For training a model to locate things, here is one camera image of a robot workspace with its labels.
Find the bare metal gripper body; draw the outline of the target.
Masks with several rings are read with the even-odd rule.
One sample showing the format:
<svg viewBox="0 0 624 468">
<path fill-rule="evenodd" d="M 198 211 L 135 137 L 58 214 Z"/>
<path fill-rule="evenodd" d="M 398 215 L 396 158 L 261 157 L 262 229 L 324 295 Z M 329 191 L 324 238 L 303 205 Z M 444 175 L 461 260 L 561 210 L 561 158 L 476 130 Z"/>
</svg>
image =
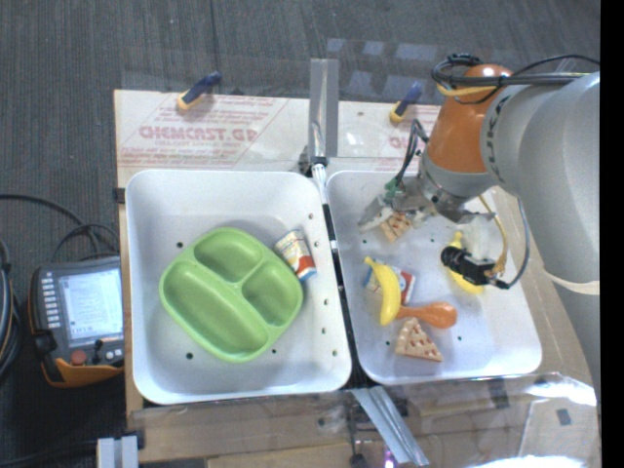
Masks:
<svg viewBox="0 0 624 468">
<path fill-rule="evenodd" d="M 494 212 L 474 213 L 465 208 L 467 198 L 446 192 L 428 175 L 396 176 L 388 182 L 388 199 L 391 207 L 400 213 L 418 215 L 422 219 L 429 215 L 440 215 L 453 223 L 469 223 L 481 217 L 492 220 Z"/>
</svg>

